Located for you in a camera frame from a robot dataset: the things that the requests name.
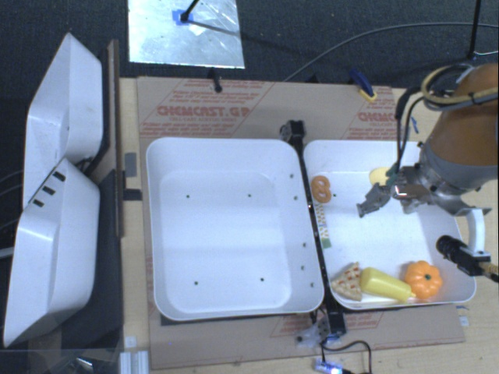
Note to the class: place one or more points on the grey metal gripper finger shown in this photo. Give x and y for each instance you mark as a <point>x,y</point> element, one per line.
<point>368,205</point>
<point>380,190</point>

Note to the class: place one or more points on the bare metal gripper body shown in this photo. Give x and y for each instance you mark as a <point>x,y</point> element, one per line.
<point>421,193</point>

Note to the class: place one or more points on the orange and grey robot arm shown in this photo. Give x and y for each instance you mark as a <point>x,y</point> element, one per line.
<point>464,131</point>

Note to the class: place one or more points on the pale yellow round biscuit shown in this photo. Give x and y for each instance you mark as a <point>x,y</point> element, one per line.
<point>376,175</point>

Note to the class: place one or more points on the white plastic tray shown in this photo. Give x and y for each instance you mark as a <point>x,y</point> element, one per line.
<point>382,240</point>
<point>230,240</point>

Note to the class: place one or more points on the orange pretzel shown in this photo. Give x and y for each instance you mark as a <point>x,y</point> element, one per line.
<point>322,189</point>

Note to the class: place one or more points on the thin black and white rod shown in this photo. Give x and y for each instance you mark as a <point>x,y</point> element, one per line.
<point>312,212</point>

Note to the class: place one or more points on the pizza slice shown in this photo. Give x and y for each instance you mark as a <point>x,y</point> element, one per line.
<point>349,283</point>

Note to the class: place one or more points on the orange pumpkin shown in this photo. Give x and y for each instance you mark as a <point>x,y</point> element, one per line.
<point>423,281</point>

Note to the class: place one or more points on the brown cardboard board red print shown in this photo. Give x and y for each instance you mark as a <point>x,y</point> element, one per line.
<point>249,111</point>

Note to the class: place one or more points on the black cylinder on white bracket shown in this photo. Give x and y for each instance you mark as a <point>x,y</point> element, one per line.
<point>464,252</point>

